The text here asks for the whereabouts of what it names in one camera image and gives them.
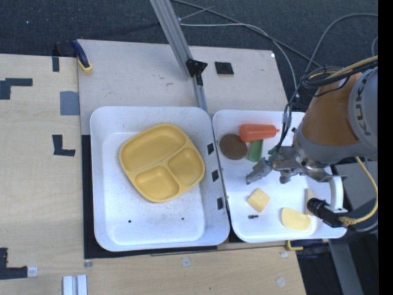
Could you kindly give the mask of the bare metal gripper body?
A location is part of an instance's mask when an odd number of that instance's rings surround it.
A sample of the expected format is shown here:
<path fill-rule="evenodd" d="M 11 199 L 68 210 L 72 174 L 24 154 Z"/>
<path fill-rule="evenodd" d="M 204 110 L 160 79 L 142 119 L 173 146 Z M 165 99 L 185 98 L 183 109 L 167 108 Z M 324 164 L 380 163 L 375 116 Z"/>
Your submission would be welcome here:
<path fill-rule="evenodd" d="M 326 172 L 327 164 L 309 157 L 305 151 L 296 146 L 281 146 L 270 154 L 270 163 L 274 171 L 292 170 L 292 177 L 307 176 L 319 183 L 328 182 L 333 175 Z"/>

